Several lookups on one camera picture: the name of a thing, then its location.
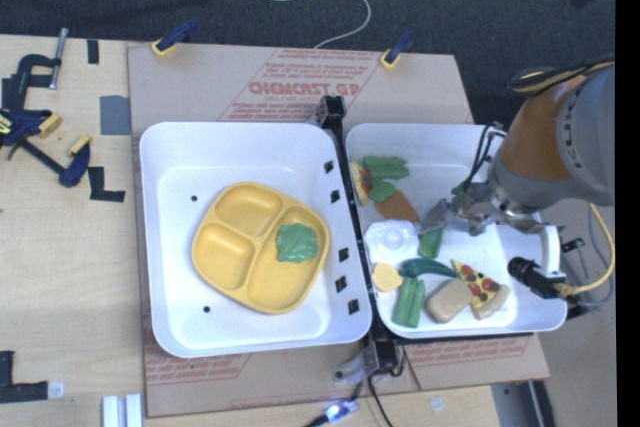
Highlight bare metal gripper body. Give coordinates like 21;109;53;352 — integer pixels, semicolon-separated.
448;181;545;234

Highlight white plastic tray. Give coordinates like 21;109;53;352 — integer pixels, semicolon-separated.
138;120;374;359
344;121;570;341

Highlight small green toy vegetable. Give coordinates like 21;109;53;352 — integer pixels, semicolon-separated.
417;226;446;260

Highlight orange carrot with green top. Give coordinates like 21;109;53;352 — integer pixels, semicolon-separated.
368;178;422;224

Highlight dark green chili pepper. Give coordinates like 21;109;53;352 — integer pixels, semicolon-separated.
397;257;459;280

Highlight pizza slice with red toppings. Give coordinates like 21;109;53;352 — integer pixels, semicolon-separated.
450;259;512;321

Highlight green bean pods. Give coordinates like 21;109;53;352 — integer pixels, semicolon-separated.
361;155;412;182

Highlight tan bread slice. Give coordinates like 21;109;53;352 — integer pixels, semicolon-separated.
425;278;474;324

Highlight yellow round biscuit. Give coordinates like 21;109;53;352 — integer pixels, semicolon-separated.
370;261;404;293

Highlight thin black rod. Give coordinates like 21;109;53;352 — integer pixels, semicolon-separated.
327;122;389;341

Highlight yellow and red toy food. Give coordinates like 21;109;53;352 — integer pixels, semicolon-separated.
349;159;374;207

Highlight green asparagus bundle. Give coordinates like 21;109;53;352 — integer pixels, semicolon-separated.
391;276;428;330

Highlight green lettuce leaf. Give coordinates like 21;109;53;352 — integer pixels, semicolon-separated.
275;222;321;264

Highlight yellow divided plate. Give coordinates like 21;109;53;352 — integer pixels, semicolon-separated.
190;180;332;316

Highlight brown cardboard board, red print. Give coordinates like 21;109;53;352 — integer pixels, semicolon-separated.
126;43;552;419

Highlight black cylinder on white bracket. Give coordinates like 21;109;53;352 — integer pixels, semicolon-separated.
506;224;569;301

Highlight black block with thin wires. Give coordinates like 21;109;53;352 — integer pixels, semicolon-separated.
316;94;348;130
369;333;404;376

